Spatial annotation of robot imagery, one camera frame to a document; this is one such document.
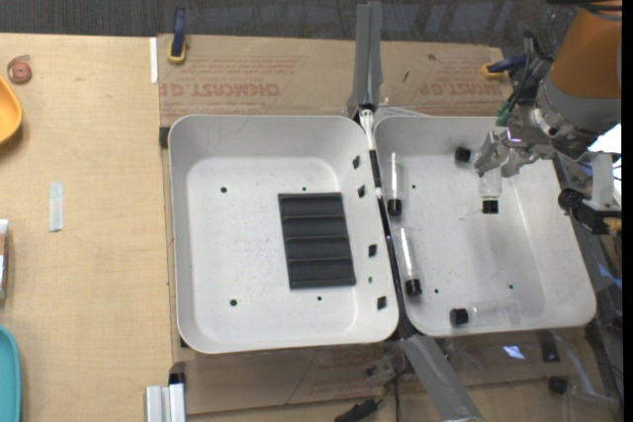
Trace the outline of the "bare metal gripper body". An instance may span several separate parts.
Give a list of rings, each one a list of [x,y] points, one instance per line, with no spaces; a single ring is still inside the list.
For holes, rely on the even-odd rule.
[[[593,143],[593,131],[568,122],[550,106],[519,106],[504,131],[505,146],[536,153],[542,158],[558,153],[578,160]]]

